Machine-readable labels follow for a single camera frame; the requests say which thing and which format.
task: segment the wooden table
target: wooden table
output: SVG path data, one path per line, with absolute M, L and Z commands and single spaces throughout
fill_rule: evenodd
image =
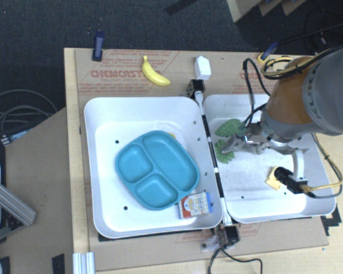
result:
M 75 49 L 65 49 L 66 107 L 69 137 L 69 161 L 71 183 L 71 207 L 73 222 L 73 248 L 75 253 L 90 251 L 88 224 L 86 216 L 86 198 L 83 173 L 80 118 L 78 103 L 77 70 Z M 212 57 L 234 58 L 234 53 L 214 53 Z M 320 136 L 325 149 L 343 173 L 343 136 Z M 335 175 L 325 163 L 325 168 L 332 182 Z M 264 273 L 343 273 L 343 193 L 337 198 L 342 223 L 329 229 L 329 245 L 326 247 L 295 249 L 281 252 L 260 253 L 240 256 L 240 259 L 259 257 L 264 264 Z M 117 269 L 102 273 L 206 273 L 208 259 L 151 265 L 129 269 Z M 217 259 L 213 264 L 216 273 L 259 273 L 259 264 L 231 262 L 227 257 Z

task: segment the banana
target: banana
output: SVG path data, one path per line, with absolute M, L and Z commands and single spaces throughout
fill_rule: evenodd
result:
M 156 85 L 168 86 L 171 84 L 168 78 L 165 78 L 153 69 L 149 61 L 147 61 L 147 56 L 143 56 L 142 73 L 146 76 L 146 78 L 148 78 L 149 81 Z

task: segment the blue plate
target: blue plate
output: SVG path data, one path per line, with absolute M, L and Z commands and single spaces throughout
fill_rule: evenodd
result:
M 146 208 L 162 210 L 194 190 L 200 171 L 186 150 L 168 133 L 152 131 L 117 155 L 119 177 Z

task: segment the black floor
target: black floor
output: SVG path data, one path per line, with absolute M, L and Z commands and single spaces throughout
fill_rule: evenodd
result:
M 237 23 L 226 0 L 178 8 L 180 1 L 0 0 L 0 93 L 31 90 L 64 107 L 63 48 L 92 48 L 96 29 L 105 32 L 105 49 L 261 52 L 273 41 L 343 23 L 343 0 L 308 0 L 288 16 L 280 5 L 265 17 L 256 7 Z M 276 53 L 311 55 L 342 43 L 343 26 L 279 45 Z M 19 104 L 51 110 L 33 94 L 0 97 L 0 111 Z

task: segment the white tray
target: white tray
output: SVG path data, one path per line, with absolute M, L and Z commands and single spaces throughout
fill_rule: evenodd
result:
M 268 96 L 256 95 L 255 106 L 267 102 Z M 206 118 L 213 143 L 219 139 L 217 128 L 229 119 L 244 121 L 250 113 L 247 95 L 211 95 L 204 101 Z M 253 122 L 260 119 L 256 113 Z M 322 156 L 310 134 L 300 141 L 291 142 L 293 148 L 308 149 L 304 153 L 304 176 L 309 186 L 329 184 Z M 218 162 L 226 206 L 230 216 L 240 223 L 253 223 L 268 220 L 290 219 L 330 214 L 336 206 L 335 198 L 313 199 L 304 194 L 293 194 L 285 186 L 276 191 L 265 183 L 275 166 L 293 171 L 291 156 L 281 155 L 274 150 L 265 150 L 261 155 L 247 151 L 237 151 L 228 164 Z M 332 195 L 332 189 L 316 192 L 317 195 Z
M 220 223 L 222 207 L 201 113 L 184 97 L 95 98 L 84 111 L 89 150 L 93 216 L 97 231 L 118 239 L 155 233 L 212 228 Z M 119 151 L 154 130 L 173 133 L 196 162 L 200 182 L 191 194 L 210 193 L 213 212 L 181 219 L 178 206 L 154 211 L 142 206 L 115 170 Z

